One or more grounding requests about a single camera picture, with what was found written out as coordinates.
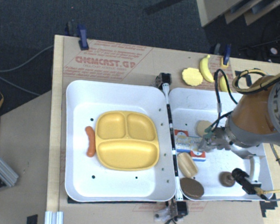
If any beige bread bun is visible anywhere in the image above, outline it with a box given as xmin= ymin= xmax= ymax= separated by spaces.
xmin=175 ymin=151 xmax=201 ymax=179

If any thin black and white rod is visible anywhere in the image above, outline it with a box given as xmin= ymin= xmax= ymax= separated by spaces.
xmin=152 ymin=82 xmax=195 ymax=202

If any brown cardboard board red print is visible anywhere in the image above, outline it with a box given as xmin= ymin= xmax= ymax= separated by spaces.
xmin=45 ymin=36 xmax=280 ymax=224

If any orange sausage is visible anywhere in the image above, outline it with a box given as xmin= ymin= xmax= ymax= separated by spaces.
xmin=82 ymin=125 xmax=99 ymax=158

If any yellow round biscuit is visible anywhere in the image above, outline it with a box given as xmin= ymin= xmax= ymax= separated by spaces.
xmin=180 ymin=66 xmax=205 ymax=88

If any white blue red carton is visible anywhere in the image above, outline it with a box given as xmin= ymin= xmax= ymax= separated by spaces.
xmin=170 ymin=128 xmax=209 ymax=164

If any white plastic tray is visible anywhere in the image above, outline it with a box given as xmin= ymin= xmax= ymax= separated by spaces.
xmin=55 ymin=78 xmax=187 ymax=212
xmin=158 ymin=86 xmax=280 ymax=209

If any brown doughnut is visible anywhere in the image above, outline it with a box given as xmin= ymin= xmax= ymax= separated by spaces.
xmin=218 ymin=171 xmax=237 ymax=189

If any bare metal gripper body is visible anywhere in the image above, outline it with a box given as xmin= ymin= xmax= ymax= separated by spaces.
xmin=204 ymin=126 xmax=235 ymax=151

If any yellow divided plate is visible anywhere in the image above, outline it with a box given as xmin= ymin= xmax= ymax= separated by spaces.
xmin=91 ymin=107 xmax=164 ymax=175

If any yellow banana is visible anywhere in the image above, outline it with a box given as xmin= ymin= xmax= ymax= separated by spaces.
xmin=218 ymin=75 xmax=234 ymax=94
xmin=197 ymin=53 xmax=218 ymax=84

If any black cylinder on white bracket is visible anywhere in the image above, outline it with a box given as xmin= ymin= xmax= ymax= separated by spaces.
xmin=226 ymin=142 xmax=267 ymax=197

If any brown round biscuit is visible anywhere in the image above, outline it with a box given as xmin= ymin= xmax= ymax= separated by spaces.
xmin=178 ymin=176 xmax=206 ymax=200

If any beige round biscuit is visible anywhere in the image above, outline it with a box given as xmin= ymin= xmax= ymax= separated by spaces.
xmin=195 ymin=119 xmax=219 ymax=139

